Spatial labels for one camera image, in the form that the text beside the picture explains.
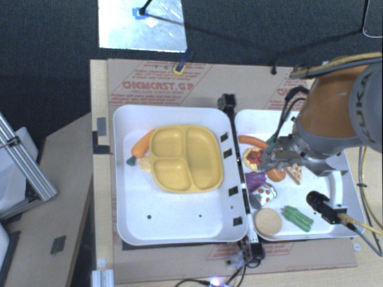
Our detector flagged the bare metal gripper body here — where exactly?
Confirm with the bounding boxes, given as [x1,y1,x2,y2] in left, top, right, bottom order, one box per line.
[263,135,336,178]

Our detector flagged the orange bread roll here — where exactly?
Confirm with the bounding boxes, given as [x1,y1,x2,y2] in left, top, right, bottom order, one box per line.
[266,167,287,183]

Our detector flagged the pizza slice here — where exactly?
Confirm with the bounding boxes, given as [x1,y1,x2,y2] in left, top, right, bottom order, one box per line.
[285,163,303,186]

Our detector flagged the purple grapes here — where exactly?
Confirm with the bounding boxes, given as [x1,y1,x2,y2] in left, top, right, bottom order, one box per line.
[244,171,268,193]

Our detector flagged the thin black and white rod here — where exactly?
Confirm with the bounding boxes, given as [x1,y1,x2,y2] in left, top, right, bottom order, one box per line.
[226,106,256,245]

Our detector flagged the orange sausage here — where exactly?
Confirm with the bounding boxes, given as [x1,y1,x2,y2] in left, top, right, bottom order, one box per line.
[238,135,269,151]

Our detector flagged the strawberry print can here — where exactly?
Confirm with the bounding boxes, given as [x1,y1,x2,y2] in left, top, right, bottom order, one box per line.
[249,182,278,210]

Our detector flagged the green asparagus bundle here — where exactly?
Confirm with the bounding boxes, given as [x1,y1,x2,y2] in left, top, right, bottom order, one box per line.
[281,205,315,233]

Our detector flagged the white plastic tray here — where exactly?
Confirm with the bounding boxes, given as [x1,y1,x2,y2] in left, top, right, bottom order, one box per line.
[234,109,366,242]
[113,105,249,246]

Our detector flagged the round tan biscuit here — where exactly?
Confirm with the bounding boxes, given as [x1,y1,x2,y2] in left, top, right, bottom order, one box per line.
[254,207,283,237]

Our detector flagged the yellow divided plate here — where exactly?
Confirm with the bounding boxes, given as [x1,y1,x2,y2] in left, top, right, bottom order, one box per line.
[148,124,225,194]

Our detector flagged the pale yellow toy food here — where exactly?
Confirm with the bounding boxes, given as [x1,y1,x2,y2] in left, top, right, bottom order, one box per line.
[138,156,154,173]

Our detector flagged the orange carrot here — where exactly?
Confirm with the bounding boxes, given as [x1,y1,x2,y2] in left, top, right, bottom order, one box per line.
[126,129,156,166]

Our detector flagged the brown cardboard board red print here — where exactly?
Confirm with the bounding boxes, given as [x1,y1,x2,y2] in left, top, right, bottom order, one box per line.
[107,59,358,284]

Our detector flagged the black cylinder on white bracket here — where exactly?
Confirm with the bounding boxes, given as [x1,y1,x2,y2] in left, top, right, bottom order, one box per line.
[306,169,349,225]

